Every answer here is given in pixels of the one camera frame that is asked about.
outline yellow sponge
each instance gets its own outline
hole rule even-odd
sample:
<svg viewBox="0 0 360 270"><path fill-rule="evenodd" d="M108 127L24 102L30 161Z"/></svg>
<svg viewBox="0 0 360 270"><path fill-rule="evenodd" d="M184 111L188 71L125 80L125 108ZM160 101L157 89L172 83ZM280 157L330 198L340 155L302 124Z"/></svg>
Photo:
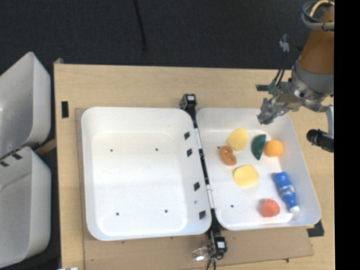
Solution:
<svg viewBox="0 0 360 270"><path fill-rule="evenodd" d="M233 178L239 186L248 186L259 179L259 173L254 166L248 164L235 169Z"/></svg>
<svg viewBox="0 0 360 270"><path fill-rule="evenodd" d="M242 151L249 139L248 132L244 128L235 129L226 142L237 151Z"/></svg>

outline white bin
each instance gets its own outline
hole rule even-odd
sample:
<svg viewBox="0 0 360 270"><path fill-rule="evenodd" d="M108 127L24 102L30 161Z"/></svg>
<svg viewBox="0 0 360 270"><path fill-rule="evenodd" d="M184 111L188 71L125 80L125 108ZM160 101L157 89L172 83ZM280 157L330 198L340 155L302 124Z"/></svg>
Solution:
<svg viewBox="0 0 360 270"><path fill-rule="evenodd" d="M50 240L51 171L31 149L50 132L50 85L32 52L0 76L0 268Z"/></svg>
<svg viewBox="0 0 360 270"><path fill-rule="evenodd" d="M197 113L199 136L192 119L180 109L93 107L81 119L86 222L99 240L198 235L211 224L210 201L218 222L233 231L310 226L320 206L290 118L271 125L257 121L259 109L204 108ZM237 164L225 165L219 148L236 128L247 129L249 141L236 152ZM266 134L279 139L285 152L257 160L251 140ZM199 145L209 176L206 191ZM260 179L240 188L233 171L252 164ZM280 199L273 173L287 171L298 194L300 213L292 214ZM200 188L194 191L194 184ZM263 217L263 199L275 199L279 215ZM206 211L204 219L199 213Z"/></svg>

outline wooden table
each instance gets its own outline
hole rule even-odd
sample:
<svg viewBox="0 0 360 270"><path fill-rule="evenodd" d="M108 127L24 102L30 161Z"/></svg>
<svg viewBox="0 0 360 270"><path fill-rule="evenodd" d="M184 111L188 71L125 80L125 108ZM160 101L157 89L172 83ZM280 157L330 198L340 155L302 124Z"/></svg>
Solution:
<svg viewBox="0 0 360 270"><path fill-rule="evenodd" d="M257 92L255 85L268 84L275 74L275 70L55 64L62 267L175 270L206 266L193 262L190 255L192 247L206 241L205 236L100 242L87 233L80 194L76 109L176 107L185 93L196 95L198 109L260 108L268 94ZM324 105L332 103L331 98L324 101ZM327 131L326 115L303 108L289 116L319 199L325 235L309 238L305 227L223 231L229 251L217 262L219 269L335 269L334 155L306 140L310 129Z"/></svg>

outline blue container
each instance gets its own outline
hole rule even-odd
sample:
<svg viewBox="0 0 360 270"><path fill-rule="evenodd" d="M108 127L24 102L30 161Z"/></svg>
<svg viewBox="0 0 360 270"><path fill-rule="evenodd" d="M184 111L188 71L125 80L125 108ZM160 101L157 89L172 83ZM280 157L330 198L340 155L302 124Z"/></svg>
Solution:
<svg viewBox="0 0 360 270"><path fill-rule="evenodd" d="M277 192L279 193L281 199L287 204L287 207L291 213L297 213L300 211L300 208L296 204L296 192L294 190L293 184L289 180L289 175L286 172L281 172L273 175L273 180L275 182Z"/></svg>

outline orange fruit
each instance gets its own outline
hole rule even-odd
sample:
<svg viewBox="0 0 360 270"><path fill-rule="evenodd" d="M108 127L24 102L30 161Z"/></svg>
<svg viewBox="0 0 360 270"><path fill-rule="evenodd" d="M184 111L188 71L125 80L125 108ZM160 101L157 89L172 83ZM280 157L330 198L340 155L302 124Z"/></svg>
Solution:
<svg viewBox="0 0 360 270"><path fill-rule="evenodd" d="M265 199L262 203L261 212L265 217L273 217L280 213L280 206L275 200Z"/></svg>
<svg viewBox="0 0 360 270"><path fill-rule="evenodd" d="M266 142L264 152L270 157L280 156L284 151L284 146L279 140L271 140Z"/></svg>

